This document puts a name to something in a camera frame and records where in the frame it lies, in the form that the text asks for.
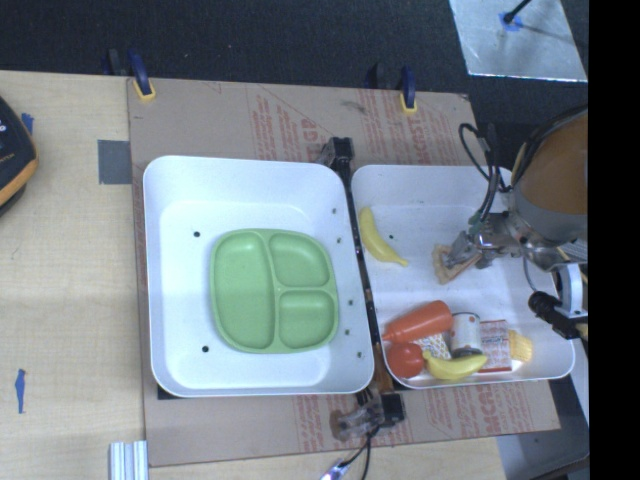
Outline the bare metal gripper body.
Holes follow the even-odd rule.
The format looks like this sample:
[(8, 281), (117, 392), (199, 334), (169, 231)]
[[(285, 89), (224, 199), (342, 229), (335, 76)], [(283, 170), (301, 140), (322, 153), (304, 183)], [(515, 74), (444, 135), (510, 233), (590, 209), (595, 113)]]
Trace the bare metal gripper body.
[(509, 211), (490, 213), (475, 234), (474, 245), (486, 258), (518, 257), (543, 271), (570, 263), (570, 256), (559, 245), (544, 239)]

